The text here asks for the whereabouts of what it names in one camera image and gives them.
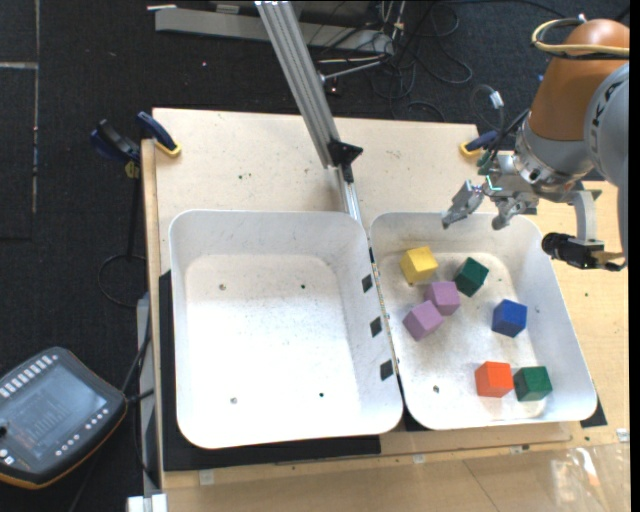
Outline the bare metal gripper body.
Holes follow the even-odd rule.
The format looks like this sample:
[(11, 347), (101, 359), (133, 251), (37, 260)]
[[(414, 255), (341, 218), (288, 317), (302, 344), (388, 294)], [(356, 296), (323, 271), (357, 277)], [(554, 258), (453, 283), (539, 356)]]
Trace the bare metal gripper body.
[(514, 199), (537, 202), (541, 194), (521, 173), (521, 161), (515, 152), (485, 152), (479, 158), (479, 174), (483, 177), (479, 191), (494, 202)]

